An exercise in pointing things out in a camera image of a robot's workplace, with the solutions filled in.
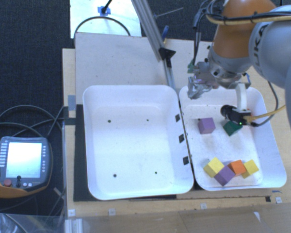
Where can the yellow cube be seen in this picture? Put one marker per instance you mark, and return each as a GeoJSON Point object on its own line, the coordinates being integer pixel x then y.
{"type": "Point", "coordinates": [213, 167]}
{"type": "Point", "coordinates": [250, 168]}

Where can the white plastic tray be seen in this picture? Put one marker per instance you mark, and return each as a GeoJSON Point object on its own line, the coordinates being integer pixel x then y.
{"type": "Point", "coordinates": [232, 147]}
{"type": "Point", "coordinates": [135, 142]}

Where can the pale flat board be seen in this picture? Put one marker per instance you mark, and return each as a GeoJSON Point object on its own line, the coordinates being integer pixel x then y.
{"type": "Point", "coordinates": [111, 62]}

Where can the black cylinder on white bracket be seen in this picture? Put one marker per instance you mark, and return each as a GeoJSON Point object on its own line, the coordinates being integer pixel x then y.
{"type": "Point", "coordinates": [240, 115]}

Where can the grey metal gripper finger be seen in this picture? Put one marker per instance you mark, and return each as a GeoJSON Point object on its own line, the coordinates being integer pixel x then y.
{"type": "Point", "coordinates": [192, 91]}
{"type": "Point", "coordinates": [203, 89]}

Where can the orange cube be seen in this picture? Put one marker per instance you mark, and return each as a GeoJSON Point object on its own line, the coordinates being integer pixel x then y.
{"type": "Point", "coordinates": [237, 167]}

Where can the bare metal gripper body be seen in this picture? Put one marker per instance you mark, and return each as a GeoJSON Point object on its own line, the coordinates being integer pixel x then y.
{"type": "Point", "coordinates": [212, 78]}

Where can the purple cube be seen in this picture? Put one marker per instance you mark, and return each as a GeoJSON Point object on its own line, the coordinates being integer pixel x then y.
{"type": "Point", "coordinates": [206, 125]}
{"type": "Point", "coordinates": [224, 175]}

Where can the green cube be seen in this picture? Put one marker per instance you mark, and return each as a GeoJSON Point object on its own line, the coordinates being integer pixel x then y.
{"type": "Point", "coordinates": [231, 129]}

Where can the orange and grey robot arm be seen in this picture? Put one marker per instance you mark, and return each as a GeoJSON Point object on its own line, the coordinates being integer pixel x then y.
{"type": "Point", "coordinates": [269, 45]}

